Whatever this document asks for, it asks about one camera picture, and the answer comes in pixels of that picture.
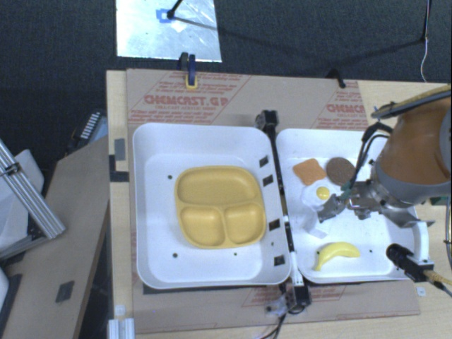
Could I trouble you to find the white and yellow fried egg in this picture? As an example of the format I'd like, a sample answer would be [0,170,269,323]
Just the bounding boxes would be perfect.
[299,184,343,212]

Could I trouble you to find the brown cardboard board red print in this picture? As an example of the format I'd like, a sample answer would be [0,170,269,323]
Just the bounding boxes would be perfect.
[125,68,422,335]

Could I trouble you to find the thin black and white rod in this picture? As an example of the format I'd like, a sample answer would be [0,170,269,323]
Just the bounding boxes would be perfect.
[267,124,303,286]

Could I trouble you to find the white plastic tray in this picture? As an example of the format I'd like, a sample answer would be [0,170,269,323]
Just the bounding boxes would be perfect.
[132,121,294,291]
[275,128,420,285]

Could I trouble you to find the black cylinder on white bracket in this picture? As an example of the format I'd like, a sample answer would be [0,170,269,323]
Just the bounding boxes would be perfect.
[385,218,436,283]

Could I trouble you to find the yellow divided plate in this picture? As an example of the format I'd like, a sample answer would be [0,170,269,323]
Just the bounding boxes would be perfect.
[174,165,268,250]

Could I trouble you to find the yellow banana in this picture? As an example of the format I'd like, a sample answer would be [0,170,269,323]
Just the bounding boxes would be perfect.
[314,241,362,272]

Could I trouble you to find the brown round biscuit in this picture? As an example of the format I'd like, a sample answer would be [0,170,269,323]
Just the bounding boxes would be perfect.
[325,156,357,187]

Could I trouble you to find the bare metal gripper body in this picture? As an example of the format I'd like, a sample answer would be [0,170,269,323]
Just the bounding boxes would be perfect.
[340,179,421,227]

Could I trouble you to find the orange toast slice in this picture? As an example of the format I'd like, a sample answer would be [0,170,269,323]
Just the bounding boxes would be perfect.
[292,157,328,186]

